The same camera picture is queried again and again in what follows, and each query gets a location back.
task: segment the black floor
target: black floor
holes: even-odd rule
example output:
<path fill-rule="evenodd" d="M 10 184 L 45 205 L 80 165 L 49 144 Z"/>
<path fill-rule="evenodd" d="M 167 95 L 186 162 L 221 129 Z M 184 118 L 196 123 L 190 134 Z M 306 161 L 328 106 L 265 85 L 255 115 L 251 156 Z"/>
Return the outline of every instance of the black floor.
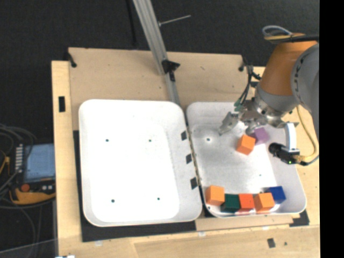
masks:
<path fill-rule="evenodd" d="M 264 26 L 319 33 L 320 0 L 152 3 L 161 22 L 191 15 L 161 27 L 167 51 L 242 54 L 249 63 L 264 66 L 274 48 L 263 40 Z M 63 60 L 68 47 L 147 50 L 130 4 L 137 46 L 125 0 L 0 0 L 0 123 L 53 142 L 51 61 Z M 40 230 L 40 241 L 53 239 L 52 204 L 28 209 L 27 214 Z M 0 208 L 0 250 L 30 244 L 30 226 L 21 210 Z"/>

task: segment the orange block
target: orange block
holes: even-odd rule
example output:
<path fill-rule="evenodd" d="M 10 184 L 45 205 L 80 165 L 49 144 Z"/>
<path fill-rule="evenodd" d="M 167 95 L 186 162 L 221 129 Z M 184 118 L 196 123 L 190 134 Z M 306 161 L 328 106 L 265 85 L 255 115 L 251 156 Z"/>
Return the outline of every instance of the orange block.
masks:
<path fill-rule="evenodd" d="M 270 192 L 259 193 L 254 197 L 254 206 L 257 213 L 269 212 L 275 206 L 273 195 Z"/>
<path fill-rule="evenodd" d="M 225 188 L 209 186 L 205 191 L 205 202 L 210 205 L 221 205 L 225 202 Z"/>
<path fill-rule="evenodd" d="M 249 212 L 254 208 L 254 201 L 252 194 L 239 194 L 240 209 L 238 212 Z"/>
<path fill-rule="evenodd" d="M 248 155 L 249 153 L 252 152 L 255 143 L 256 143 L 255 138 L 244 134 L 241 136 L 241 138 L 238 141 L 238 144 L 236 146 L 236 151 L 242 154 Z"/>

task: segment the cube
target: cube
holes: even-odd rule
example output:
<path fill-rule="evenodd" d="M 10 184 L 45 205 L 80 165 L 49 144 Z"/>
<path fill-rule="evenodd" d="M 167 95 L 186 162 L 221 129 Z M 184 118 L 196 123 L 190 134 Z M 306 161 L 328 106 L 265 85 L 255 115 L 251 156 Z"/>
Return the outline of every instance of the cube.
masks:
<path fill-rule="evenodd" d="M 269 212 L 274 206 L 275 201 L 270 192 L 259 193 L 253 198 L 257 213 Z"/>
<path fill-rule="evenodd" d="M 238 212 L 249 212 L 254 209 L 253 194 L 239 194 L 240 209 Z"/>
<path fill-rule="evenodd" d="M 281 204 L 286 200 L 283 188 L 281 186 L 269 187 L 265 192 L 270 192 L 273 195 L 276 204 Z"/>
<path fill-rule="evenodd" d="M 225 202 L 225 188 L 211 185 L 205 190 L 205 202 L 210 205 L 221 205 Z"/>
<path fill-rule="evenodd" d="M 264 127 L 256 128 L 253 131 L 253 133 L 250 134 L 250 137 L 256 139 L 255 145 L 264 144 L 265 142 L 267 142 L 270 139 L 270 137 L 269 137 L 267 131 L 264 129 Z"/>
<path fill-rule="evenodd" d="M 236 151 L 248 155 L 253 151 L 256 139 L 246 134 L 242 135 L 236 146 Z"/>
<path fill-rule="evenodd" d="M 240 209 L 239 195 L 225 194 L 225 202 L 221 204 L 221 211 L 235 213 L 239 209 Z"/>

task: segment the green block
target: green block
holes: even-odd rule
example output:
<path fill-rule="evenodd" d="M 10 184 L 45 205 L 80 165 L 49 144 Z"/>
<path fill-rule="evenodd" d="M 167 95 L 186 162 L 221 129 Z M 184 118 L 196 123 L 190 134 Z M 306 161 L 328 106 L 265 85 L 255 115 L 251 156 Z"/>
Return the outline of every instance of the green block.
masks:
<path fill-rule="evenodd" d="M 235 213 L 239 209 L 240 209 L 239 195 L 225 194 L 225 202 L 221 204 L 221 211 Z"/>

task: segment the empty white tray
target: empty white tray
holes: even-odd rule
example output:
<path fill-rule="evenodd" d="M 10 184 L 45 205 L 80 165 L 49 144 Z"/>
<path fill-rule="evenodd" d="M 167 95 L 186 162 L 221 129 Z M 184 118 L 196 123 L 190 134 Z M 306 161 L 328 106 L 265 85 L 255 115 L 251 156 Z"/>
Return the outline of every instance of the empty white tray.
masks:
<path fill-rule="evenodd" d="M 284 129 L 266 125 L 264 128 L 270 140 L 255 146 L 249 155 L 245 155 L 236 151 L 237 142 L 247 128 L 242 122 L 230 132 L 219 135 L 219 127 L 228 112 L 234 113 L 234 103 L 197 102 L 187 108 L 190 138 L 203 196 L 210 185 L 224 187 L 228 194 L 257 194 L 267 187 L 281 185 L 286 200 L 275 205 L 271 213 L 302 212 L 306 207 L 306 197 L 296 166 L 282 162 L 268 151 L 272 142 L 285 145 Z M 206 207 L 216 217 L 243 215 L 221 212 L 219 206 Z"/>
<path fill-rule="evenodd" d="M 83 211 L 90 223 L 174 223 L 200 215 L 195 165 L 178 105 L 92 99 L 80 106 L 79 130 Z"/>

